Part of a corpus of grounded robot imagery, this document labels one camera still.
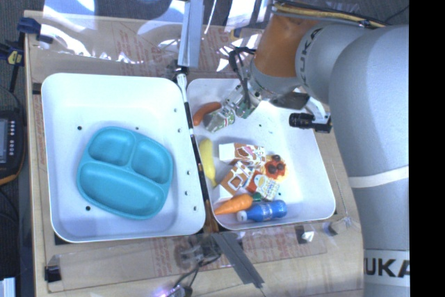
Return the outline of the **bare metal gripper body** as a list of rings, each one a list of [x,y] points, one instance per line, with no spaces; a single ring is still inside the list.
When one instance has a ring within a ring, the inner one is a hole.
[[[236,105],[236,115],[246,119],[263,99],[263,88],[254,79],[244,79],[241,87],[241,99]]]

